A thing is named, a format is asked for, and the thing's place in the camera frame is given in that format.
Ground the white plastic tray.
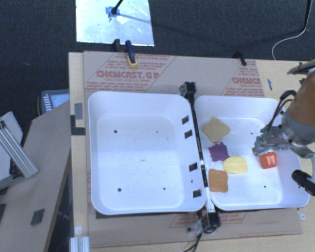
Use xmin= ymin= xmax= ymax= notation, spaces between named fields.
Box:
xmin=87 ymin=90 xmax=207 ymax=216
xmin=194 ymin=95 xmax=311 ymax=212

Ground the orange toy bread slice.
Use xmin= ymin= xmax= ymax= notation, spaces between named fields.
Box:
xmin=208 ymin=168 xmax=229 ymax=193

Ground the thin black and white rod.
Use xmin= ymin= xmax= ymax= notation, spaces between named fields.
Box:
xmin=186 ymin=93 xmax=216 ymax=215

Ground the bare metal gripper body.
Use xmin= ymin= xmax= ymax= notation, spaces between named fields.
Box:
xmin=258 ymin=129 xmax=309 ymax=157

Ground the yellow oval toy food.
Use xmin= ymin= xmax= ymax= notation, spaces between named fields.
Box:
xmin=222 ymin=155 xmax=248 ymax=175

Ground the black cylinder on white bracket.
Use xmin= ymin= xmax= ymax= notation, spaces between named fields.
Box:
xmin=291 ymin=152 xmax=315 ymax=197

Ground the purple square toy biscuit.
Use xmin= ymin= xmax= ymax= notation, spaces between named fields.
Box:
xmin=208 ymin=142 xmax=230 ymax=162

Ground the orange toy bell pepper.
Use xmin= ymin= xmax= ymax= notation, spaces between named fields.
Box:
xmin=258 ymin=151 xmax=278 ymax=170

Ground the tan toy bread slice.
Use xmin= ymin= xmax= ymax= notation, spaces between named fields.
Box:
xmin=202 ymin=117 xmax=231 ymax=144

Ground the brown cardboard board red print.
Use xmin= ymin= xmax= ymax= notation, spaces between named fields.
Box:
xmin=82 ymin=50 xmax=303 ymax=248

